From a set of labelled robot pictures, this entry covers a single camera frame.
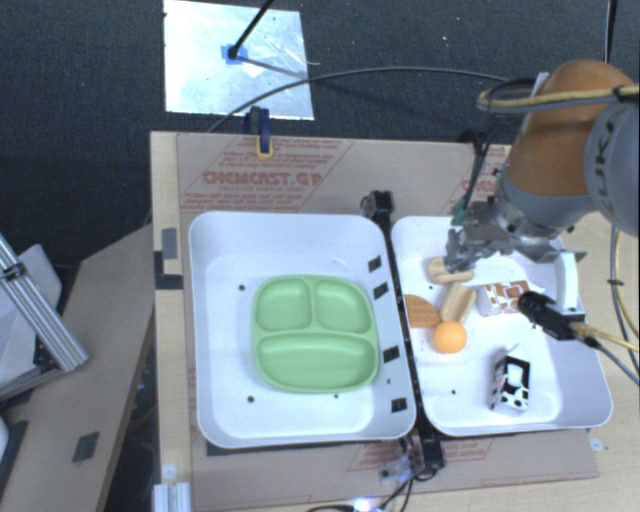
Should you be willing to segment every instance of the wooden table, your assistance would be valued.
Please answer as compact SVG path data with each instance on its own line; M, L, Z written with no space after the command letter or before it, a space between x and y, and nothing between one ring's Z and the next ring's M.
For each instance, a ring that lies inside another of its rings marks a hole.
M63 320L90 359L4 414L27 427L0 511L103 510L153 337L151 234L82 262Z
M231 137L209 135L209 137ZM201 139L202 143L215 139ZM225 144L235 143L224 139ZM369 149L375 147L375 141L367 141ZM407 160L415 158L415 147L406 143L394 146L396 155L403 162L401 178L387 178L398 187L411 189L411 185L403 185L402 180L412 176L411 165ZM186 335L184 329L185 310L182 282L183 263L187 255L181 245L181 210L180 180L178 178L179 155L176 134L162 133L152 135L152 181L154 205L154 250L156 252L156 316L157 316L157 354L159 374L159 417L160 443L162 462L162 482L172 485L178 482L192 482L193 459L191 452L191 427L189 422L189 395ZM432 146L434 151L444 151L438 145ZM471 152L464 145L449 145L446 151L450 156L440 162L452 166L458 177L464 176L464 169L469 166ZM363 162L362 167L371 167L371 162ZM361 180L364 170L359 167L354 171L354 181ZM372 187L380 186L385 181L378 175L372 178ZM361 188L354 185L353 200L361 194ZM335 188L334 194L344 191ZM407 194L420 197L420 190L409 190ZM341 204L335 196L328 197L328 204ZM422 203L404 206L416 214ZM617 334L618 328L612 308L608 279L609 224L599 215L591 214L581 221L571 235L564 237L569 249L587 250L588 256L579 264L581 298L587 310L589 321L601 330ZM638 243L623 235L621 245L621 278L625 282L623 295L629 309L638 321ZM612 347L625 362L629 358L624 349ZM494 510L635 510L640 503L640 488L634 475L640 472L640 426L638 411L638 388L610 361L603 359L603 367L610 385L614 402L611 420L603 427L590 432L594 446L602 446L596 453L600 477L576 481L553 481L536 485L518 485L510 487L478 488L452 492L420 493L416 486L416 494L411 498L407 510L447 510L447 511L494 511ZM312 505L278 506L265 510L283 512L302 512ZM247 507L236 507L234 510L249 510Z

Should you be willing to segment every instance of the dark carpet wall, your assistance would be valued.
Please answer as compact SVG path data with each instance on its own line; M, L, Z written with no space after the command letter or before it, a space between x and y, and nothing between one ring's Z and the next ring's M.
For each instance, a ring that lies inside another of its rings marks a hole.
M233 2L259 6L260 0ZM603 0L279 0L299 10L312 74L423 65L510 78L601 59ZM638 81L640 3L621 1L611 62ZM140 227L150 208L149 132L203 131L164 111L159 0L0 2L0 232L73 263ZM482 129L490 81L385 74L312 85L316 120L277 134L456 140ZM224 131L239 131L240 121Z

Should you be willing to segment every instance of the yellow cable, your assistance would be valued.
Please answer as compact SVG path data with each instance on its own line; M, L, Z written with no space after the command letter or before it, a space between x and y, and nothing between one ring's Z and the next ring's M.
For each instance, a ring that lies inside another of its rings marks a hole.
M615 237L615 249L614 249L615 252L614 252L614 260L613 260L613 279L615 281L618 281L618 269L619 269L618 256L620 252L619 249L620 249L620 230L617 230L616 237ZM627 325L629 326L629 329L631 329L633 334L635 334L636 338L640 338L640 336L638 336L638 328L633 323L633 320L631 319L631 314L629 313L629 310L627 309L627 305L625 304L622 298L622 294L620 293L620 286L615 286L614 291L616 294L616 298L618 299L618 304L620 305L620 310L622 311L622 316L624 316L624 319L627 321Z
M576 100L602 100L603 102L605 102L615 100L618 97L634 97L640 95L640 87L636 84L626 85L615 89L592 89L587 91L557 92L513 100L490 99L490 94L491 90L486 90L480 93L480 96L478 96L476 105L480 110L485 112L499 110L521 110L525 112L527 108L530 107L540 107L543 105L551 105L554 103L559 103L559 105L557 106L558 108L561 108L563 106L562 103L572 102Z
M634 352L640 352L640 348L638 348L634 344L629 343L622 338L607 334L606 332L599 331L598 329L596 329L595 327L591 327L590 325L583 324L581 322L572 322L569 324L569 327L582 338L600 338L603 340L611 341L612 343L616 343L621 347L628 348L629 350L633 350Z

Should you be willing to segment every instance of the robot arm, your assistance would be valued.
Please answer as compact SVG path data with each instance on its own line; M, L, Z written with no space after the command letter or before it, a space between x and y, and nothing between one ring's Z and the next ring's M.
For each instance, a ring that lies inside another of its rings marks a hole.
M631 84L617 69L593 60L554 71L539 94ZM488 202L469 206L459 231L449 232L450 272L480 258L517 250L553 261L550 241L583 215L599 210L638 236L638 104L563 107L526 116Z

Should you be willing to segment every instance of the black clip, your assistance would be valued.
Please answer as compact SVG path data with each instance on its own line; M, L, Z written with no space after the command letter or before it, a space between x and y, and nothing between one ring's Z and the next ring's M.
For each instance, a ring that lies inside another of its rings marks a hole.
M14 279L22 276L26 271L27 268L24 266L24 263L19 261L18 263L15 263L8 268L2 269L2 273L0 273L0 279L13 281Z
M636 103L637 104L639 96L637 94L622 95L622 93L620 92L622 87L624 86L619 85L618 87L613 88L613 94L618 100L618 103Z

